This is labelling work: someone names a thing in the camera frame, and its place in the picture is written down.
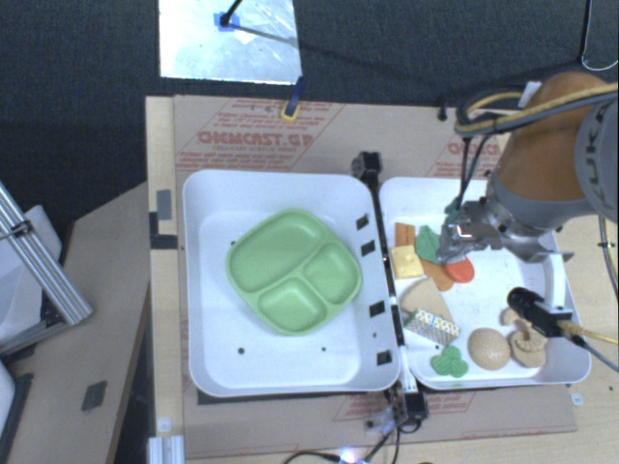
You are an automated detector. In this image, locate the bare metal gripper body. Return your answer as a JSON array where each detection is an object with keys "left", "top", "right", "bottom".
[{"left": 440, "top": 198, "right": 557, "bottom": 263}]

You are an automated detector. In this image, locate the red tomato slice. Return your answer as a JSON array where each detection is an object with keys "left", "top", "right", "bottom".
[{"left": 445, "top": 257, "right": 476, "bottom": 284}]

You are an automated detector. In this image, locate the green lettuce leaf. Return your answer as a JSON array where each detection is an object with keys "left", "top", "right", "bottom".
[{"left": 414, "top": 225, "right": 443, "bottom": 264}]

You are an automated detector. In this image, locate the orange carrot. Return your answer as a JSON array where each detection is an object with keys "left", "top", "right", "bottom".
[{"left": 418, "top": 256, "right": 456, "bottom": 292}]

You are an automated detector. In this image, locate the yellow cheese slice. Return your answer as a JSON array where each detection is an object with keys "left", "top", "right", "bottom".
[{"left": 390, "top": 245, "right": 426, "bottom": 281}]

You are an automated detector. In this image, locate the orange striped cracker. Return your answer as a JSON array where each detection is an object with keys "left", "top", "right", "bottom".
[{"left": 394, "top": 221, "right": 418, "bottom": 249}]

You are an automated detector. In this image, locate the beige pizza slice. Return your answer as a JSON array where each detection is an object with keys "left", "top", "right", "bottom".
[{"left": 399, "top": 277, "right": 457, "bottom": 327}]

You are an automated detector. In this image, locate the white plastic tray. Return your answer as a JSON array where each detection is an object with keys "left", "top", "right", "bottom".
[
  {"left": 182, "top": 168, "right": 403, "bottom": 398},
  {"left": 379, "top": 176, "right": 593, "bottom": 390}
]

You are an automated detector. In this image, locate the thin black and white rod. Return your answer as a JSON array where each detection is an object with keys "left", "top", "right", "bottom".
[{"left": 366, "top": 171, "right": 416, "bottom": 396}]

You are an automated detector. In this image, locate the patterned small carton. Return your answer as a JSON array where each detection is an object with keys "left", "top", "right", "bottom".
[{"left": 402, "top": 307, "right": 462, "bottom": 348}]

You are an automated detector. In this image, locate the beige round bread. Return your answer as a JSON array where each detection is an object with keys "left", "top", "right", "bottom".
[{"left": 466, "top": 327, "right": 513, "bottom": 371}]

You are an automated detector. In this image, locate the green broccoli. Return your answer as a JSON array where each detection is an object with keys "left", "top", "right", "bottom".
[{"left": 429, "top": 344, "right": 469, "bottom": 379}]

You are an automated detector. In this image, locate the beige pretzel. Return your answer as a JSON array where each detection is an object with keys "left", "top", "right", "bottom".
[{"left": 499, "top": 306, "right": 548, "bottom": 368}]

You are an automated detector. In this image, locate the green divided plate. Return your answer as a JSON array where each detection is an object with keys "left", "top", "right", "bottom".
[{"left": 224, "top": 208, "right": 365, "bottom": 338}]

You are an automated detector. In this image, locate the brown cardboard board red print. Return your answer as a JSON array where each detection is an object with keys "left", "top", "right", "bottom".
[{"left": 172, "top": 95, "right": 579, "bottom": 459}]

